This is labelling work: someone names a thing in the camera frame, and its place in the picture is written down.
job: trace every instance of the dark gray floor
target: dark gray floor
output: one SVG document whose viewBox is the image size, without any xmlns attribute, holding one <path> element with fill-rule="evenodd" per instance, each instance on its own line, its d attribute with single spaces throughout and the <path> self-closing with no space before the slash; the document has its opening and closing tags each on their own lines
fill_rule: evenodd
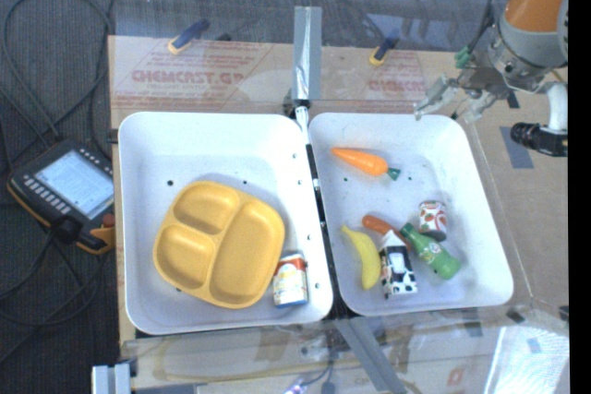
<svg viewBox="0 0 591 394">
<path fill-rule="evenodd" d="M 205 38 L 229 33 L 233 40 L 290 42 L 295 6 L 321 6 L 323 41 L 331 45 L 373 47 L 392 29 L 401 34 L 400 48 L 457 51 L 474 35 L 487 0 L 0 0 L 6 46 L 22 83 L 42 105 L 62 137 L 109 152 L 106 80 L 65 118 L 106 68 L 104 21 L 122 35 L 172 37 L 199 18 L 208 18 Z M 502 8 L 506 0 L 493 0 Z M 5 189 L 6 154 L 14 165 L 45 148 L 27 124 L 42 131 L 47 122 L 18 83 L 5 55 L 0 59 L 0 118 L 6 150 L 0 147 L 0 185 Z M 22 110 L 27 120 L 17 112 Z M 0 190 L 0 292 L 18 281 L 40 251 L 44 232 Z M 95 257 L 74 246 L 50 247 L 36 275 L 0 308 L 21 320 L 50 315 L 78 283 L 90 279 Z M 58 249 L 64 253 L 64 259 Z M 63 324 L 34 331 L 0 320 L 0 388 L 3 392 L 90 392 L 90 369 L 117 360 L 115 262 L 104 267 L 99 290 L 88 310 Z M 76 301 L 61 316 L 75 310 Z"/>
</svg>

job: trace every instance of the yellow banana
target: yellow banana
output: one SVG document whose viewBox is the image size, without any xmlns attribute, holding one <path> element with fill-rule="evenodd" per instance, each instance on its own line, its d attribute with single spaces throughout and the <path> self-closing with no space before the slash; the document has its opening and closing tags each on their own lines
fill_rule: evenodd
<svg viewBox="0 0 591 394">
<path fill-rule="evenodd" d="M 351 230 L 346 225 L 341 227 L 341 232 L 349 236 L 361 258 L 361 287 L 365 290 L 371 289 L 380 278 L 381 266 L 378 248 L 365 233 Z"/>
</svg>

